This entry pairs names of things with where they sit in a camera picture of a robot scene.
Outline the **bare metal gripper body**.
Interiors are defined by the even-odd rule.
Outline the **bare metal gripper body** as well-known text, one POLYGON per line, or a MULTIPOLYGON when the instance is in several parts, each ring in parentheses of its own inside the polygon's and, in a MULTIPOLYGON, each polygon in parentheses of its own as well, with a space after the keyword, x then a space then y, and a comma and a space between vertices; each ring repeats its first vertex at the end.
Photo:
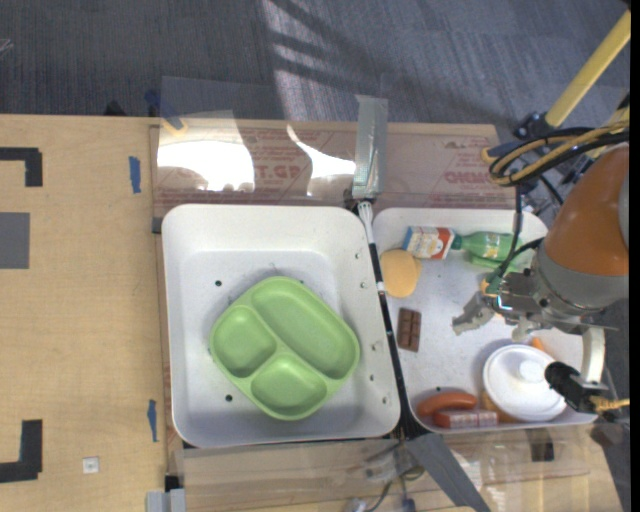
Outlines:
POLYGON ((510 272, 491 283, 491 308, 507 323, 550 326, 551 289, 532 269, 510 272))

